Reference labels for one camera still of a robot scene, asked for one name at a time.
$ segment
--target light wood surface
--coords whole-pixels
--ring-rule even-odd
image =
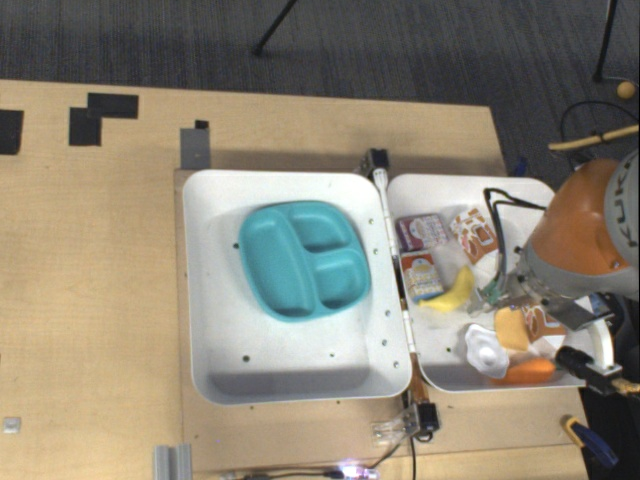
[[[139,119],[105,119],[101,148],[69,147],[69,107],[90,91],[138,94]],[[380,454],[363,436],[394,400],[211,406],[214,433],[191,439],[187,412],[183,435],[179,129],[210,122],[215,167],[352,170],[386,147],[393,174],[495,175],[488,109],[12,81],[0,108],[25,111],[20,154],[0,156],[0,417],[22,418],[19,434],[0,434],[0,478],[151,478],[153,446],[187,440],[197,467],[218,456],[215,433],[229,452],[217,470]],[[431,395],[444,426],[420,447],[419,478],[586,478],[557,425],[584,417],[575,390]],[[487,461],[497,473],[478,476]],[[385,478],[409,467],[390,460]]]

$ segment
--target black tape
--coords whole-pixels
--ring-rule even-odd
[[[89,116],[86,108],[69,109],[69,146],[100,146],[102,120]]]
[[[0,155],[17,155],[22,142],[22,110],[0,110]]]
[[[90,118],[138,119],[138,96],[90,92],[87,98]]]

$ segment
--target dark gray textured floor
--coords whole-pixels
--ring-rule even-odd
[[[591,81],[607,0],[301,0],[252,57],[284,2],[0,0],[0,78],[489,105],[507,166],[524,156],[553,186],[569,173],[546,151],[562,111],[619,103]],[[637,81],[639,14],[620,0],[608,74]],[[588,109],[568,132],[629,122]]]

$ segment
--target orange carrot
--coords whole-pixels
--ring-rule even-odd
[[[491,382],[503,384],[538,384],[548,381],[556,371],[556,365],[543,357],[529,359],[524,363],[509,367],[502,379],[491,379]]]

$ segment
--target box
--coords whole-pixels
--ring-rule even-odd
[[[482,191],[488,186],[543,205],[553,195],[532,179],[410,174],[389,185],[391,217],[438,213],[446,225],[465,209],[482,208]],[[355,174],[209,170],[189,178],[183,198],[192,377],[206,400],[237,405],[382,398],[408,387],[412,340],[405,333],[391,261],[395,237],[387,234],[379,193],[371,182]],[[295,324],[260,308],[234,248],[249,214],[293,201],[323,201],[340,209],[358,234],[371,275],[369,293],[354,307]],[[505,207],[502,216],[508,251],[524,245],[539,218],[516,207]],[[469,263],[453,240],[432,254],[445,287]],[[507,260],[512,268],[514,254]],[[478,284],[491,277],[475,273]],[[471,323],[493,328],[493,314],[471,317],[427,309],[409,301],[410,332],[433,386],[453,392],[521,389],[495,386],[466,362],[460,336]],[[593,354],[588,331],[571,333],[567,344]],[[578,379],[558,372],[540,387],[579,385]]]

